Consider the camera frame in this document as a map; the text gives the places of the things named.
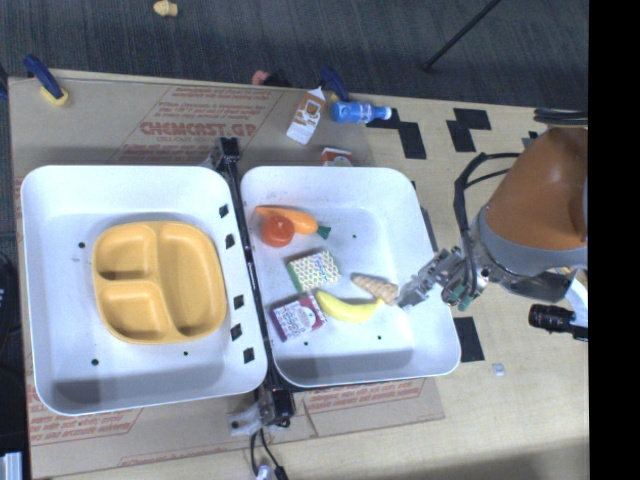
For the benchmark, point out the beige ice cream cone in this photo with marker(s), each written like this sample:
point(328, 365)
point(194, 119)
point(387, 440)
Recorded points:
point(375, 286)

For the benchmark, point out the yellow divided plate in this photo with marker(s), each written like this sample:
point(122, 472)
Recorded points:
point(160, 283)

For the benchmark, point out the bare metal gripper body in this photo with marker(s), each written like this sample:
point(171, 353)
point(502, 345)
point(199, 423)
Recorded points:
point(462, 273)

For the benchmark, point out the orange carrot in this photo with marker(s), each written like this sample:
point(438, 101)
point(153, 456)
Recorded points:
point(297, 219)

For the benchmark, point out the brown cardboard board, red print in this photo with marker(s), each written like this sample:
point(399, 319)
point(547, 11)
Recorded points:
point(150, 118)

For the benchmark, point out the orange can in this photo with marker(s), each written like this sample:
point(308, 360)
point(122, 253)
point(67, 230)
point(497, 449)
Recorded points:
point(277, 231)

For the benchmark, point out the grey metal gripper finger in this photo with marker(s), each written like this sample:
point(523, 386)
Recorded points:
point(429, 267)
point(412, 293)

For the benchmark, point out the thin black rod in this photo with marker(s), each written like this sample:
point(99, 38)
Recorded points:
point(248, 268)

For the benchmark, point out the small orange and white carton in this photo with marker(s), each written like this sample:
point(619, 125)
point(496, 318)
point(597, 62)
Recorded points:
point(336, 157)

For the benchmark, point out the white plastic tray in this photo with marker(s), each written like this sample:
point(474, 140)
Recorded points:
point(385, 248)
point(65, 268)

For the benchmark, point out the black cylinder on white bracket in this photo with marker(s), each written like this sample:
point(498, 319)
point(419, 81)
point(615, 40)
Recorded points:
point(550, 317)

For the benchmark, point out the blue bottle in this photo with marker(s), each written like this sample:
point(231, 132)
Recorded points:
point(355, 112)

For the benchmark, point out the yellow banana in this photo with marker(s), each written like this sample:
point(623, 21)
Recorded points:
point(347, 309)

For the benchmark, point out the green patterned packet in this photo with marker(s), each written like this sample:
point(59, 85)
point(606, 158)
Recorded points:
point(315, 269)

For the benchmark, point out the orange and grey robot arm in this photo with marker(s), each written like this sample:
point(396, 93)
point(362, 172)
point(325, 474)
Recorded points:
point(540, 193)

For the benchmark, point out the small yellow toy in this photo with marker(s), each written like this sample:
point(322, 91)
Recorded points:
point(165, 8)

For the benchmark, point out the tall orange and white carton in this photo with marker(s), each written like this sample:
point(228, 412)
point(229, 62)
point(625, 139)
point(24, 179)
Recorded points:
point(306, 115)

